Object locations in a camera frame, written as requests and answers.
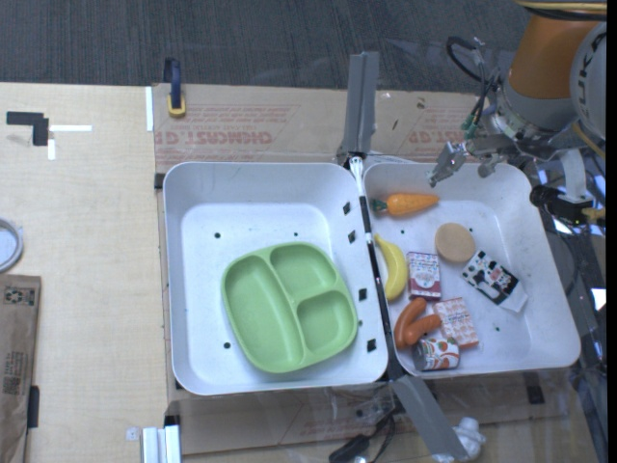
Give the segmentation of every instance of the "light wood surface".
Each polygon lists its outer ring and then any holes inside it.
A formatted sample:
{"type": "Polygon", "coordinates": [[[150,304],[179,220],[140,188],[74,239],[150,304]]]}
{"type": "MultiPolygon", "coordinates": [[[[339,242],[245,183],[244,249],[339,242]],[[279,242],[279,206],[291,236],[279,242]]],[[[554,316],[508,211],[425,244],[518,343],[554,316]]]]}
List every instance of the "light wood surface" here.
{"type": "MultiPolygon", "coordinates": [[[[26,461],[138,462],[139,441],[127,430],[160,427],[167,408],[145,88],[6,83],[0,100],[5,111],[40,112],[52,125],[93,126],[55,134],[56,159],[49,160],[46,148],[32,146],[30,127],[0,123],[0,215],[24,237],[23,257],[10,272],[42,278],[33,380],[39,426],[29,432],[26,461]]],[[[597,461],[577,393],[559,395],[559,417],[482,425],[487,444],[478,461],[597,461]]],[[[340,445],[185,459],[326,461],[340,445]]],[[[434,460],[412,433],[395,437],[382,461],[434,460]]]]}

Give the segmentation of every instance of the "round beige disc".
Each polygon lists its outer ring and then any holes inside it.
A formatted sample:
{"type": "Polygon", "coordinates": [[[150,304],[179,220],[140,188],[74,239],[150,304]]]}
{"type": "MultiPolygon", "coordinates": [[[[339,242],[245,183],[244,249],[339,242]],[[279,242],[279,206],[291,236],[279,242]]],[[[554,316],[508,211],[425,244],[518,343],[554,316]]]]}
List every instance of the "round beige disc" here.
{"type": "Polygon", "coordinates": [[[437,228],[435,247],[442,258],[452,262],[467,262],[475,253],[471,233],[458,223],[445,223],[437,228]]]}

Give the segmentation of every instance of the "brown paper bag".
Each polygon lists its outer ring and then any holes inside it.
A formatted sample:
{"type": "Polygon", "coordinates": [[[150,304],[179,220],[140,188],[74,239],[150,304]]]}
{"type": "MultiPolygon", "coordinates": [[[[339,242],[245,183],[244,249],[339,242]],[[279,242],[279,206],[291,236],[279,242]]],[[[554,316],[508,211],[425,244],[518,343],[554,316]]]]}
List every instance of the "brown paper bag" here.
{"type": "Polygon", "coordinates": [[[21,463],[39,313],[40,277],[0,275],[0,462],[21,463]]]}

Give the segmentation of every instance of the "banana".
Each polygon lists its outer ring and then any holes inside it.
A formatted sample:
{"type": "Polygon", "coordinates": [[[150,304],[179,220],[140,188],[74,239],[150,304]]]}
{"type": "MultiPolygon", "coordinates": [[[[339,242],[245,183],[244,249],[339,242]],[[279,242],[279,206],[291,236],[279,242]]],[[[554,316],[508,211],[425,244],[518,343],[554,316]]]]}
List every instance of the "banana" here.
{"type": "Polygon", "coordinates": [[[388,268],[388,278],[384,285],[384,293],[386,298],[391,301],[397,298],[407,286],[409,267],[407,266],[405,255],[398,245],[384,240],[377,233],[373,236],[384,255],[386,267],[388,268]]]}

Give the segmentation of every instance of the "green plate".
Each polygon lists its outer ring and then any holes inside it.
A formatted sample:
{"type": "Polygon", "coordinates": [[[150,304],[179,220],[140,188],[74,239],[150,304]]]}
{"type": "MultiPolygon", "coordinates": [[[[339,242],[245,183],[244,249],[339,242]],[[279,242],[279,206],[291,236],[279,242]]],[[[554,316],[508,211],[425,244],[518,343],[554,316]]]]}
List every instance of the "green plate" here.
{"type": "Polygon", "coordinates": [[[330,257],[304,242],[232,262],[223,300],[233,332],[257,368],[283,373],[345,349],[358,331],[351,294],[330,257]]]}

